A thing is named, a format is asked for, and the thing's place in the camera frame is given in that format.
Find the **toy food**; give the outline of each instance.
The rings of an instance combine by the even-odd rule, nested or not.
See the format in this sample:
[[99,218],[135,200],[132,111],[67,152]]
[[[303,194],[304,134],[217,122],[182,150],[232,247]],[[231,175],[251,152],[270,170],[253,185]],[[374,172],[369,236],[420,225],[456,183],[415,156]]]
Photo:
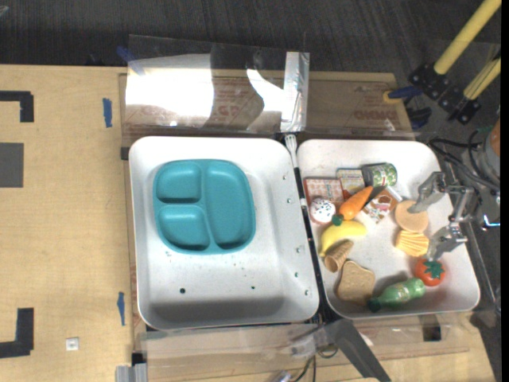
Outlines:
[[438,286],[445,277],[445,269],[438,260],[419,259],[414,269],[415,277],[418,277],[426,286]]
[[366,227],[356,220],[344,220],[337,215],[332,217],[332,225],[321,234],[320,256],[324,257],[327,250],[340,240],[365,236]]
[[304,193],[308,205],[315,198],[324,198],[339,208],[344,201],[341,182],[335,178],[305,178]]
[[343,198],[345,200],[366,186],[361,170],[338,169],[336,176],[341,182],[341,189],[343,190]]
[[385,188],[364,206],[363,212],[377,224],[389,215],[390,211],[396,208],[401,200],[397,193],[390,188]]
[[420,298],[426,293],[426,286],[418,278],[408,279],[405,282],[393,284],[386,288],[377,298],[370,298],[367,307],[376,313],[383,307],[397,309],[415,298]]
[[349,260],[343,265],[340,284],[335,293],[340,300],[365,306],[373,295],[374,287],[375,273]]
[[352,220],[362,210],[364,205],[369,200],[369,196],[373,191],[372,186],[361,189],[358,193],[353,194],[343,204],[341,204],[338,211],[340,216],[345,220]]
[[396,237],[396,247],[407,255],[419,257],[428,251],[429,239],[421,233],[401,230]]
[[353,248],[353,242],[351,240],[345,240],[341,244],[329,248],[327,253],[325,254],[324,265],[330,270],[332,273],[336,273],[338,270],[341,270],[344,262],[348,257],[348,253],[350,253]]
[[415,204],[415,201],[412,200],[400,202],[394,211],[394,218],[402,229],[409,232],[423,233],[428,227],[428,213],[426,211],[418,213],[408,212],[408,208],[413,204]]
[[386,185],[396,185],[398,182],[398,171],[393,164],[388,162],[369,164],[363,166],[361,171],[367,185],[384,187]]
[[322,197],[317,197],[311,201],[309,206],[309,215],[311,220],[317,224],[328,224],[332,221],[332,216],[336,213],[336,206]]

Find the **green bottle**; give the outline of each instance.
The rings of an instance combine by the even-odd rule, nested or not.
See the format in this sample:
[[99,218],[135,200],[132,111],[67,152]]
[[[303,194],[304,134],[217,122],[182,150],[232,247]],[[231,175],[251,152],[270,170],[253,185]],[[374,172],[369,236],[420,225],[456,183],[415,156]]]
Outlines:
[[376,313],[383,307],[397,309],[414,298],[422,297],[426,292],[426,286],[418,278],[408,279],[389,286],[377,298],[370,298],[367,307]]

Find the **black tape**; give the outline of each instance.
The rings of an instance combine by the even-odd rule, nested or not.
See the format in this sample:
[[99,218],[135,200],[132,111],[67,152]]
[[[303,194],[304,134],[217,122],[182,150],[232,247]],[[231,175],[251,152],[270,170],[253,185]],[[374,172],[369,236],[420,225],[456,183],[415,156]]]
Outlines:
[[16,339],[0,342],[0,358],[24,357],[33,349],[33,308],[17,309]]
[[23,186],[23,143],[0,143],[0,188]]
[[120,147],[120,159],[127,161],[129,160],[130,147]]
[[19,121],[33,123],[33,95],[28,91],[0,91],[0,102],[19,102]]
[[425,314],[419,316],[419,321],[422,326],[422,340],[428,341],[441,341],[442,332],[440,322],[434,314]]

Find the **toy banana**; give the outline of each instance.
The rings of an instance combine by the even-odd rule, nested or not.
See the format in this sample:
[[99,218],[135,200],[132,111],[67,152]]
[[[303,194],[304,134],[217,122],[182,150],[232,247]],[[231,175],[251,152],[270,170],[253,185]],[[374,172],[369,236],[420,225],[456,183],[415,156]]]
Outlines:
[[334,216],[332,219],[332,225],[327,227],[321,235],[321,250],[320,256],[325,256],[325,252],[339,240],[344,238],[350,238],[351,236],[365,236],[367,229],[364,225],[356,220],[344,220],[337,219]]

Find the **wooden table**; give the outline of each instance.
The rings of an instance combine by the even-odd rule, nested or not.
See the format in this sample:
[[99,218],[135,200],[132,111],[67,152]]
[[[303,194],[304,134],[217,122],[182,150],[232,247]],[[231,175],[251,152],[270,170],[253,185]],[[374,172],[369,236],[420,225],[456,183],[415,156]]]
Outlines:
[[[35,120],[0,102],[0,142],[24,143],[22,188],[0,188],[0,342],[34,309],[29,356],[0,359],[0,380],[112,381],[134,346],[119,76],[125,68],[0,65],[0,90],[30,91]],[[112,127],[103,117],[112,102]],[[125,300],[125,322],[118,307]],[[493,380],[480,334],[459,317],[463,352],[382,361],[394,380]],[[77,350],[66,339],[78,337]],[[319,362],[317,380],[354,380]],[[225,382],[270,375],[221,377]]]

